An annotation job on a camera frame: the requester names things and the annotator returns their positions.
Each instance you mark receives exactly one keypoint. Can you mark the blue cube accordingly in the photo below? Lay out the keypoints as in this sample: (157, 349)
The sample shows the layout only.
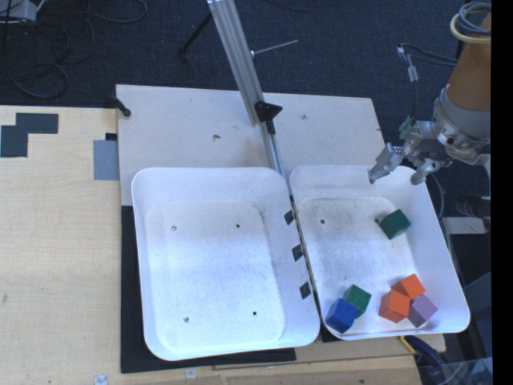
(340, 315)

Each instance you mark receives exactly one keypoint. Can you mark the orange cube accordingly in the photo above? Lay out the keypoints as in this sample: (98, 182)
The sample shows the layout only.
(394, 306)
(409, 285)

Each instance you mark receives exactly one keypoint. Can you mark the black cylinder on white bracket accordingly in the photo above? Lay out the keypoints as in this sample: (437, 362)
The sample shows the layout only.
(475, 207)

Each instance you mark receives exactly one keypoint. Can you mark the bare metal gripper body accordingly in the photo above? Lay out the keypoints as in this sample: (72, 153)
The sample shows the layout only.
(429, 144)

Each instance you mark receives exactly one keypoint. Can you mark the purple cube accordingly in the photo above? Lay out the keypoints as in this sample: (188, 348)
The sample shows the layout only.
(422, 310)

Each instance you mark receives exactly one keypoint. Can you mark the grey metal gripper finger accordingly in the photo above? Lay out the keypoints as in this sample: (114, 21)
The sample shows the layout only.
(425, 170)
(384, 163)

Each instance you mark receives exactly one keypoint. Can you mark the white plastic tray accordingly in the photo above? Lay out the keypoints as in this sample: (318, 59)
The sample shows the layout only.
(216, 263)
(352, 247)

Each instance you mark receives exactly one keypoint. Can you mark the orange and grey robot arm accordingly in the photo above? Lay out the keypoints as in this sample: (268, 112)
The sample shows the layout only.
(469, 78)

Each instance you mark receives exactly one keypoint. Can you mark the pale flat board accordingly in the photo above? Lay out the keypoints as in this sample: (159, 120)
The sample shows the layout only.
(180, 130)

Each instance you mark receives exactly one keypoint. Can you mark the green cube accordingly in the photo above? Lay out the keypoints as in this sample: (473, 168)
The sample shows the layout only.
(394, 224)
(358, 297)

